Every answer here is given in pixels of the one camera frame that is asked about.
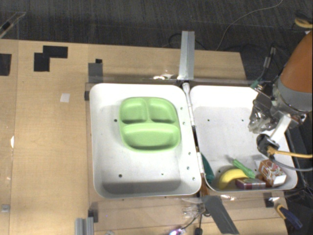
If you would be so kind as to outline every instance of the toy banana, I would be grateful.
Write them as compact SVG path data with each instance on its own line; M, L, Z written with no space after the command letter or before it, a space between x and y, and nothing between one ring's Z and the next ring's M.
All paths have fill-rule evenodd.
M224 172L220 176L219 189L223 190L229 184L230 181L237 178L248 178L241 169L230 169Z

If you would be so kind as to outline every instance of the small box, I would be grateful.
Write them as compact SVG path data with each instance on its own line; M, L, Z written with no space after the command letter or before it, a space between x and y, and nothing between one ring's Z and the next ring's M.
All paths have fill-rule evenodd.
M265 189L266 183L257 178L236 179L236 186L244 190Z
M271 186L275 187L284 184L287 176L278 165L269 159L255 160L255 163L259 168L259 172Z

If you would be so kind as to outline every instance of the black connector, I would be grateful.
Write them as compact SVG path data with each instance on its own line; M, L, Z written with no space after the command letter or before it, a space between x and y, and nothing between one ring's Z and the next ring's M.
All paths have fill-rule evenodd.
M195 230L195 235L202 235L202 233L203 233L203 230L201 229L201 228L196 228L196 230Z

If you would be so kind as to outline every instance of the green marker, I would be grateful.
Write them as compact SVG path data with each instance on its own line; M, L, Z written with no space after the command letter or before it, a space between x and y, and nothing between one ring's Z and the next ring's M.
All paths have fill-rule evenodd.
M233 160L233 165L236 166L237 168L243 170L245 175L247 175L249 178L255 178L255 174L253 170L245 167L242 163L240 163L237 159Z

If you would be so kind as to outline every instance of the teal object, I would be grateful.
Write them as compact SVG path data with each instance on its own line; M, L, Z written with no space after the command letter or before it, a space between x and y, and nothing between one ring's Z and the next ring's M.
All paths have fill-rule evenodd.
M255 174L253 170L245 167L242 163L240 163L237 159L233 160L233 165L236 166L237 168L241 169L245 175L249 178L255 178Z
M212 168L208 162L208 160L205 158L205 156L201 153L202 157L202 162L203 162L203 167L204 167L204 172L205 172L205 178L209 184L212 183L214 180L214 173L212 171Z
M133 151L164 151L175 148L181 139L174 105L159 97L131 97L119 109L122 141Z

